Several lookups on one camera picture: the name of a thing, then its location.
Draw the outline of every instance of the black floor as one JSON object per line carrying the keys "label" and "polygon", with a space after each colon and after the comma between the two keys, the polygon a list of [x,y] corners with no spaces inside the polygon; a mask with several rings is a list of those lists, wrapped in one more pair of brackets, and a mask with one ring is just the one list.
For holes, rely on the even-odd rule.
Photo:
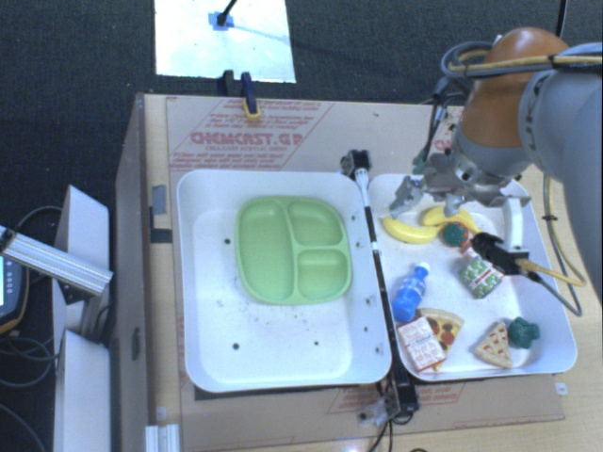
{"label": "black floor", "polygon": [[[263,97],[418,103],[441,55],[522,25],[555,31],[561,0],[286,0],[297,84],[258,84]],[[568,0],[563,38],[601,41],[602,0]],[[136,92],[216,93],[206,79],[155,75],[154,0],[0,0],[0,224],[61,205],[72,184],[113,208],[113,183]],[[52,214],[28,230],[51,242]],[[19,327],[50,336],[41,282]],[[0,355],[0,379],[36,373]],[[50,450],[54,380],[0,385],[4,404]],[[35,450],[0,411],[0,450]]]}

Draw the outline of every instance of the cardboard box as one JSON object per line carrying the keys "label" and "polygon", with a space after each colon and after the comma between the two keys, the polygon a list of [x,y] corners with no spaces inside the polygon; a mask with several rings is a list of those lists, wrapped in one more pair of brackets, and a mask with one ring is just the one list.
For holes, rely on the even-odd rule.
{"label": "cardboard box", "polygon": [[[410,172],[431,112],[419,105],[260,105],[268,118],[251,122],[237,98],[137,99],[118,176],[118,232],[123,235],[117,239],[122,263],[116,276],[118,296],[125,298],[118,307],[115,366],[123,450],[137,449],[143,426],[157,422],[157,406],[163,411],[160,421],[182,425],[187,451],[378,433],[360,417],[378,399],[376,385],[210,395],[187,378],[171,248],[174,176],[197,168],[334,171],[351,149],[370,150],[374,175]],[[133,358],[131,344],[137,340],[139,354]],[[417,390],[420,410],[395,433],[563,419],[550,375],[424,384]]]}

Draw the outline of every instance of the green plate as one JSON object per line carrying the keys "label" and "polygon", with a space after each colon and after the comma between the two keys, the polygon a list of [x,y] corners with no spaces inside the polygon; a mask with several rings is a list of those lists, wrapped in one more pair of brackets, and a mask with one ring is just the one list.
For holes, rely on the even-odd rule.
{"label": "green plate", "polygon": [[245,289],[267,303],[320,303],[350,287],[346,228],[330,204],[313,198],[246,202],[236,217],[236,261]]}

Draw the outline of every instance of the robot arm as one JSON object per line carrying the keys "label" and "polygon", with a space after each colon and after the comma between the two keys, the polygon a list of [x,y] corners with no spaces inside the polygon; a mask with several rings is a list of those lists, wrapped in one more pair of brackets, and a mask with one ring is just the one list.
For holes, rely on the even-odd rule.
{"label": "robot arm", "polygon": [[500,189],[534,163],[563,183],[582,260],[601,299],[601,43],[568,49],[544,30],[520,28],[490,50],[484,42],[457,49],[486,54],[484,65],[459,65],[457,52],[450,66],[448,52],[447,79],[480,80],[451,147],[425,158],[422,179],[405,179],[392,215],[412,207],[422,192],[444,201],[448,216],[468,201],[508,206]]}

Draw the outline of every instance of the white square panel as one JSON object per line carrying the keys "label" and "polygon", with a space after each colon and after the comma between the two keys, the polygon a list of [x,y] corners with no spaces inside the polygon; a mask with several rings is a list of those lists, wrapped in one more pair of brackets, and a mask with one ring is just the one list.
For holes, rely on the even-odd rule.
{"label": "white square panel", "polygon": [[233,26],[216,29],[211,14],[230,0],[155,0],[156,72],[218,78],[233,70],[255,81],[295,83],[285,0],[238,0]]}

